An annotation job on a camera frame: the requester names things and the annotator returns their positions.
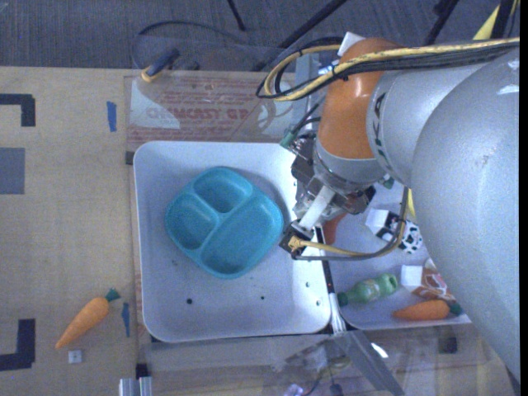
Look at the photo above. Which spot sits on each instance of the blue divided plate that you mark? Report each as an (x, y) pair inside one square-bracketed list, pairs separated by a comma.
[(224, 223)]

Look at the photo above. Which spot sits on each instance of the orange and white carton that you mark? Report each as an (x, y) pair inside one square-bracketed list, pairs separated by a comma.
[(429, 283)]

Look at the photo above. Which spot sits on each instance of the black and white carton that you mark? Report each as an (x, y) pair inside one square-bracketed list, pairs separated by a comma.
[(412, 237)]

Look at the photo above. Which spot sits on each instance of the brown cardboard board red print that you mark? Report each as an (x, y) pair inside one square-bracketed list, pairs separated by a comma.
[(198, 109)]

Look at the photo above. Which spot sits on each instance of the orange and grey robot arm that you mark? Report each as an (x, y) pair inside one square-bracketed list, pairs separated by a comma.
[(453, 159)]

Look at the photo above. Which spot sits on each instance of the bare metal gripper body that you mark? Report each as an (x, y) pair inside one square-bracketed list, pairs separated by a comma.
[(306, 168)]

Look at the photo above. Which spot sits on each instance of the orange carrot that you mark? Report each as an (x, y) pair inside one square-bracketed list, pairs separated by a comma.
[(420, 310), (84, 318)]

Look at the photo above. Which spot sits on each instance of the white plastic tray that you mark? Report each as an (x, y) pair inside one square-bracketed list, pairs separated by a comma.
[(231, 303), (363, 262)]

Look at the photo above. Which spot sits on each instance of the green bottle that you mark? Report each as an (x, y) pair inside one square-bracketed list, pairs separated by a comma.
[(367, 290)]

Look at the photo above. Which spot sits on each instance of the small white square block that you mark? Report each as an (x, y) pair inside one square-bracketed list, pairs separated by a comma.
[(75, 356)]

